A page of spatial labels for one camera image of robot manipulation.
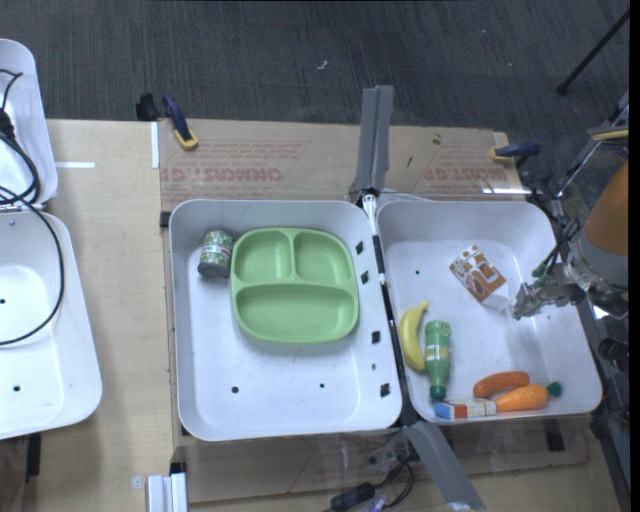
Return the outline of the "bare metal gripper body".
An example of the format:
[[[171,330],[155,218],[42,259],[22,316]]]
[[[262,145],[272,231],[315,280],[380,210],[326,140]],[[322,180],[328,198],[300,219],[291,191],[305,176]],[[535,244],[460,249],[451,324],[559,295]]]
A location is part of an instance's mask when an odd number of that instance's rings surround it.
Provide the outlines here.
[[[535,269],[535,303],[575,305],[591,292],[597,292],[599,276],[579,252],[568,252],[564,259],[552,253]]]

